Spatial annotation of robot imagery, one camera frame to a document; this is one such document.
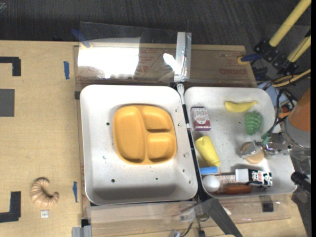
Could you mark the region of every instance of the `green toy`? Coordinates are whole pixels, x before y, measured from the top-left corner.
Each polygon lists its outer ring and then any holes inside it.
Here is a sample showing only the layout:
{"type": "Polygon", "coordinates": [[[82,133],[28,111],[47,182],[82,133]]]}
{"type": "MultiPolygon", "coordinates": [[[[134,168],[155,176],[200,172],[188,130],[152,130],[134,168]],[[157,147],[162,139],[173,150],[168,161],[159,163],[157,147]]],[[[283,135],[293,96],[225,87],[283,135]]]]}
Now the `green toy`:
{"type": "Polygon", "coordinates": [[[248,135],[254,135],[260,128],[261,115],[258,112],[246,114],[246,130],[248,135]]]}

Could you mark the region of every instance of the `small carton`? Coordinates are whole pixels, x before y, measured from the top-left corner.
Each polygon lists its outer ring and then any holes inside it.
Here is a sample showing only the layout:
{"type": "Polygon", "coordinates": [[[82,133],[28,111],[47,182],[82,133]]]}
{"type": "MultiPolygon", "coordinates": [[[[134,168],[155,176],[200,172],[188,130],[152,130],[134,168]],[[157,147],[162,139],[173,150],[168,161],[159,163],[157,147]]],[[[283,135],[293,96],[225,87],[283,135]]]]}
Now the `small carton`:
{"type": "Polygon", "coordinates": [[[236,169],[236,181],[256,187],[272,186],[272,174],[270,172],[254,169],[236,169]]]}
{"type": "Polygon", "coordinates": [[[207,108],[192,107],[191,116],[195,131],[209,131],[211,129],[207,108]]]}

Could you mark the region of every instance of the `yellow pole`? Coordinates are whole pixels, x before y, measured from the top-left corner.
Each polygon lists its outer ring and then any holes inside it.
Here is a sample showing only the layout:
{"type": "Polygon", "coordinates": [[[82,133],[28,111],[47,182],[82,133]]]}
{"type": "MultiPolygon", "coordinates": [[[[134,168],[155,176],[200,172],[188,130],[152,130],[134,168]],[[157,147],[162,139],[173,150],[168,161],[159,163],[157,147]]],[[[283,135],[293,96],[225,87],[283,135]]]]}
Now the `yellow pole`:
{"type": "Polygon", "coordinates": [[[291,14],[286,18],[284,23],[280,26],[277,32],[270,39],[269,44],[276,47],[296,21],[302,16],[304,11],[310,6],[312,0],[300,0],[296,7],[293,9],[291,14]]]}
{"type": "Polygon", "coordinates": [[[287,59],[290,62],[296,62],[298,58],[311,46],[312,35],[306,36],[298,44],[298,46],[288,55],[287,59]]]}

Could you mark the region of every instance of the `yellow handle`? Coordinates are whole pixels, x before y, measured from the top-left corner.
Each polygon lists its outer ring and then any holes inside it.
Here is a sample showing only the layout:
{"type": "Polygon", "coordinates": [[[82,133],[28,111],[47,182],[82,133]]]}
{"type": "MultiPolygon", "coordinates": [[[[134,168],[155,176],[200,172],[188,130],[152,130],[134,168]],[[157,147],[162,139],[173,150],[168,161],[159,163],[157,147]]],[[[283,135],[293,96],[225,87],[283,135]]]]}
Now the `yellow handle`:
{"type": "Polygon", "coordinates": [[[202,136],[195,142],[198,151],[201,153],[205,161],[210,166],[218,167],[221,162],[219,161],[218,155],[215,151],[214,145],[211,138],[208,135],[202,136]]]}
{"type": "Polygon", "coordinates": [[[302,16],[304,11],[311,5],[312,0],[300,0],[290,15],[286,18],[274,36],[270,39],[269,44],[276,47],[283,37],[290,31],[296,21],[302,16]]]}
{"type": "Polygon", "coordinates": [[[303,40],[298,44],[298,46],[289,54],[287,59],[290,62],[296,62],[298,58],[311,46],[312,35],[304,37],[303,40]]]}

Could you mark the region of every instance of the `white egg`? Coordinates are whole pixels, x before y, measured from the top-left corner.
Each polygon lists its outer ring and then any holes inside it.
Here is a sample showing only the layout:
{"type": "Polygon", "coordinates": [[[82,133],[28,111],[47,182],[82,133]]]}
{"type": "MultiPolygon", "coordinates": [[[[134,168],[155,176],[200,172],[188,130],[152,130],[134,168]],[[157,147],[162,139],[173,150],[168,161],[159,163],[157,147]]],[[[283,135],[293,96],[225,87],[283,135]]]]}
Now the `white egg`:
{"type": "Polygon", "coordinates": [[[203,186],[208,192],[215,192],[219,189],[221,183],[217,176],[207,175],[202,178],[203,186]]]}

